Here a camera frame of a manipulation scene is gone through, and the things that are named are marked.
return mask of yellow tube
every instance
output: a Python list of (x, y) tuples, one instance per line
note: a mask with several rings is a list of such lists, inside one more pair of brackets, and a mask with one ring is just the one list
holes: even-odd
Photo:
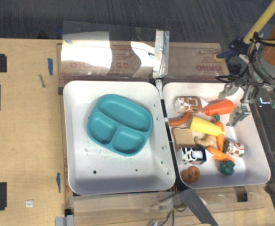
[(270, 18), (275, 14), (275, 0), (273, 0), (265, 12), (260, 16), (258, 21), (249, 30), (243, 41), (245, 44), (250, 44), (250, 39), (253, 37), (254, 32), (260, 32)]

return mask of toy food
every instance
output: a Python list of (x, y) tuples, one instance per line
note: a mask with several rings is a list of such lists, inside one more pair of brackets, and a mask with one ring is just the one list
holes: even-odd
[(213, 135), (206, 135), (204, 140), (200, 139), (199, 137), (195, 137), (196, 145), (203, 145), (205, 147), (209, 145), (214, 145), (216, 141), (217, 141), (217, 138), (216, 136), (213, 136)]
[(203, 148), (182, 148), (181, 164), (202, 164), (206, 162), (206, 152)]
[(190, 124), (190, 129), (214, 136), (225, 134), (225, 132), (222, 131), (219, 126), (198, 116), (193, 116), (192, 122)]
[(173, 135), (175, 138), (175, 146), (177, 151), (182, 147), (196, 147), (193, 134), (190, 129), (174, 128)]
[(245, 146), (235, 141), (225, 140), (224, 153), (232, 156), (244, 156)]
[[(220, 122), (220, 115), (215, 115), (214, 118), (217, 120), (217, 122), (215, 124), (217, 126), (220, 126), (221, 130), (224, 131), (224, 124), (222, 122)], [(223, 152), (223, 149), (224, 149), (224, 138), (225, 138), (224, 134), (219, 134), (217, 136), (217, 145), (221, 152)]]
[(235, 106), (232, 101), (226, 99), (212, 105), (207, 105), (202, 113), (206, 115), (224, 115), (232, 113), (234, 109)]
[(235, 162), (234, 159), (232, 159), (230, 156), (227, 154), (221, 152), (219, 149), (209, 145), (208, 147), (202, 146), (202, 148), (205, 148), (207, 151), (209, 151), (211, 154), (213, 154), (214, 159), (220, 160), (220, 161), (229, 161), (231, 160), (232, 162)]
[(220, 163), (220, 172), (224, 175), (231, 175), (235, 172), (235, 164), (232, 161), (222, 161)]
[(187, 111), (197, 113), (206, 105), (208, 105), (208, 103), (199, 97), (178, 97), (174, 103), (177, 113)]
[(169, 125), (170, 126), (180, 126), (180, 125), (186, 123), (191, 118), (191, 116), (192, 116), (192, 112), (188, 111), (181, 118), (176, 119), (176, 120), (170, 120)]
[(199, 177), (200, 170), (195, 166), (185, 169), (181, 173), (181, 178), (186, 183), (194, 183), (199, 179)]

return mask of white plastic tray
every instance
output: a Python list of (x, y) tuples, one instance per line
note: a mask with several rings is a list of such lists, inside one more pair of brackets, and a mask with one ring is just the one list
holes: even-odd
[[(166, 112), (169, 119), (178, 118), (174, 109), (174, 101), (177, 97), (197, 96), (210, 102), (218, 99), (219, 92), (224, 89), (222, 83), (168, 83), (163, 87), (163, 96), (165, 100)], [(239, 89), (234, 95), (227, 97), (235, 106), (240, 105), (240, 99), (243, 96), (243, 90)], [(212, 116), (206, 116), (203, 113), (197, 113), (203, 119), (213, 121)], [(238, 122), (234, 127), (226, 126), (229, 121), (229, 115), (222, 115), (220, 120), (225, 126), (225, 138), (232, 139), (245, 145), (245, 154), (242, 158), (234, 157), (236, 166), (235, 172), (230, 176), (219, 172), (220, 161), (210, 158), (201, 165), (196, 165), (200, 170), (200, 178), (195, 183), (186, 184), (194, 189), (214, 188), (227, 186), (245, 186), (258, 185), (268, 182), (271, 176), (269, 164), (257, 132), (252, 114), (248, 115), (243, 121)], [(191, 119), (180, 128), (189, 128)], [(202, 133), (192, 132), (193, 136), (204, 136)], [(176, 154), (177, 161), (180, 161), (181, 152)], [(191, 164), (178, 164), (180, 173), (190, 167)]]
[[(143, 149), (125, 157), (93, 142), (87, 121), (104, 95), (126, 97), (147, 109), (153, 128)], [(79, 195), (162, 191), (175, 183), (158, 90), (146, 82), (72, 81), (63, 90), (68, 179)]]

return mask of wooden board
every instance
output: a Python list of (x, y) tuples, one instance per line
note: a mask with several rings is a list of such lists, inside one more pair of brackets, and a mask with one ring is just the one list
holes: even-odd
[[(8, 201), (1, 225), (55, 225), (65, 184), (57, 71), (58, 40), (0, 39), (8, 72), (0, 73), (0, 182)], [(47, 59), (53, 60), (49, 75)], [(45, 88), (39, 75), (42, 75)], [(61, 176), (61, 193), (56, 182)], [(27, 208), (26, 200), (34, 200)]]

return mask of white square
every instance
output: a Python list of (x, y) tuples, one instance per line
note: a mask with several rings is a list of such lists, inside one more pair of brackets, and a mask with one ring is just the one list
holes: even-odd
[(26, 205), (27, 208), (32, 208), (32, 207), (34, 207), (34, 200), (33, 200), (33, 199), (26, 200), (26, 201), (25, 201), (25, 205)]

